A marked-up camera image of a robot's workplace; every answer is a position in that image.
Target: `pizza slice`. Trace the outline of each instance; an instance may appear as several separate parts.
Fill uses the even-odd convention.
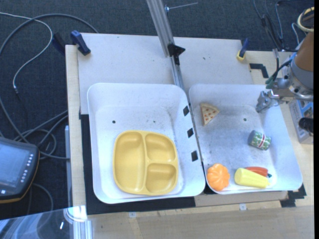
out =
[[[207,125],[219,113],[219,109],[208,103],[200,104],[203,125]]]

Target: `orange toy pumpkin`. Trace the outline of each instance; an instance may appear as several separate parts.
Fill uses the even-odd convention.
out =
[[[216,163],[207,170],[207,182],[214,190],[221,191],[229,184],[230,174],[225,166]]]

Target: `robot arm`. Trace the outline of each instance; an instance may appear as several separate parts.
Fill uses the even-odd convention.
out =
[[[309,32],[297,53],[284,63],[283,78],[276,78],[262,91],[256,111],[261,113],[272,106],[288,103],[293,99],[314,100],[314,33]]]

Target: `small can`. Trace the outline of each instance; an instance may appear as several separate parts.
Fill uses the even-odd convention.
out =
[[[271,137],[255,130],[251,131],[248,137],[248,144],[256,148],[267,150],[271,143]]]

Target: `yellow divided plate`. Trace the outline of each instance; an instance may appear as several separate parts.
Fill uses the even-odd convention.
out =
[[[164,195],[178,179],[174,142],[155,132],[129,130],[118,135],[113,152],[113,176],[131,194]]]

